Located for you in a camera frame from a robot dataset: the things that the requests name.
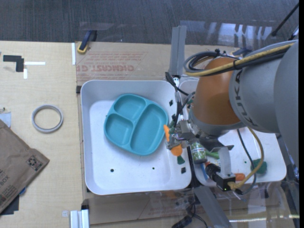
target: blue divided plate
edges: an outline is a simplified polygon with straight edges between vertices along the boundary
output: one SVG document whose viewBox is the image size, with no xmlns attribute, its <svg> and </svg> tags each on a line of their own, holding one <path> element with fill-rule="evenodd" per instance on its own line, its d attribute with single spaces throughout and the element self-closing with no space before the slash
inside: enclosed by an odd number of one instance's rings
<svg viewBox="0 0 304 228">
<path fill-rule="evenodd" d="M 164 137 L 167 113 L 157 103 L 135 94 L 119 96 L 104 122 L 107 139 L 131 153 L 153 153 Z"/>
</svg>

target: wooden table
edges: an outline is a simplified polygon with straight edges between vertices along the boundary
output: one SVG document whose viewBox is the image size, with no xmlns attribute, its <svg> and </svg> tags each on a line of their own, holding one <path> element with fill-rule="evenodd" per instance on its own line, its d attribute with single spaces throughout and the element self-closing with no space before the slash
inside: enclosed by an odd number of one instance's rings
<svg viewBox="0 0 304 228">
<path fill-rule="evenodd" d="M 163 65 L 163 70 L 167 70 L 170 45 L 149 45 L 147 48 L 160 55 L 151 64 Z M 204 50 L 202 46 L 186 48 L 188 56 Z M 0 51 L 0 106 L 11 111 L 12 131 L 31 148 L 39 150 L 50 159 L 46 168 L 27 187 L 25 194 L 20 196 L 19 211 L 15 211 L 13 215 L 0 216 L 0 226 L 67 228 L 69 212 L 80 210 L 83 201 L 79 95 L 76 94 L 76 66 L 72 62 L 72 43 L 0 41 Z M 3 55 L 22 56 L 25 62 L 46 64 L 27 66 L 28 75 L 24 79 L 23 73 L 15 71 L 16 63 L 3 62 Z M 63 125 L 53 133 L 40 133 L 31 122 L 34 109 L 44 104 L 56 105 L 64 115 Z M 54 112 L 48 110 L 37 115 L 37 123 L 43 127 L 54 126 L 58 119 Z M 264 213 L 257 213 L 256 217 L 276 216 L 273 221 L 278 224 L 277 227 L 293 227 L 291 219 L 282 221 L 278 218 L 278 214 L 288 216 L 286 207 L 288 206 L 265 209 Z M 251 213 L 252 210 L 226 212 L 230 219 L 245 218 Z M 203 214 L 202 217 L 208 222 L 206 215 Z M 171 227 L 182 218 L 138 220 L 93 227 Z M 192 227 L 197 227 L 195 224 L 202 223 L 193 221 Z M 239 223 L 238 227 L 244 227 L 242 224 L 244 223 Z"/>
</svg>

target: brown paper bag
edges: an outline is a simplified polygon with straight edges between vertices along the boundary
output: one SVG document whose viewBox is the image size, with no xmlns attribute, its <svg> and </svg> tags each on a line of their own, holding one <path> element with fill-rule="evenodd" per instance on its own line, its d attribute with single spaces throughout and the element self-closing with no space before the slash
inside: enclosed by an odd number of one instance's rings
<svg viewBox="0 0 304 228">
<path fill-rule="evenodd" d="M 0 213 L 48 162 L 0 120 Z"/>
</svg>

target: gray carpet floor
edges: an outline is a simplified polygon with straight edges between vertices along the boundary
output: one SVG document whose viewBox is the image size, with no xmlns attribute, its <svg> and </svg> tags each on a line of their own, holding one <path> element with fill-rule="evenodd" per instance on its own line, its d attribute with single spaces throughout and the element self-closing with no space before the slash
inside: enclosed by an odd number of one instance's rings
<svg viewBox="0 0 304 228">
<path fill-rule="evenodd" d="M 252 47 L 288 40 L 299 0 L 0 0 L 0 40 L 74 42 L 89 29 L 96 41 L 170 44 L 187 26 L 186 44 Z"/>
</svg>

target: white ring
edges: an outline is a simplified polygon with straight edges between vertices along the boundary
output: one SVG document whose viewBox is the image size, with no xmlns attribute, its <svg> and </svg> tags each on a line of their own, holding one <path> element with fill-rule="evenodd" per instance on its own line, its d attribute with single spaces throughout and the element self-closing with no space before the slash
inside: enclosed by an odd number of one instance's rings
<svg viewBox="0 0 304 228">
<path fill-rule="evenodd" d="M 46 129 L 46 128 L 42 128 L 42 127 L 39 127 L 36 122 L 35 122 L 35 116 L 36 114 L 41 111 L 42 109 L 52 109 L 52 110 L 55 110 L 59 116 L 60 116 L 60 121 L 59 123 L 53 127 L 53 128 L 49 128 L 49 129 Z M 37 107 L 33 113 L 32 113 L 32 123 L 33 123 L 33 126 L 39 131 L 39 132 L 42 132 L 42 133 L 52 133 L 54 131 L 56 131 L 61 125 L 62 125 L 62 122 L 63 122 L 63 114 L 62 114 L 62 111 L 57 107 L 57 106 L 54 106 L 52 104 L 43 104 L 39 107 Z"/>
</svg>

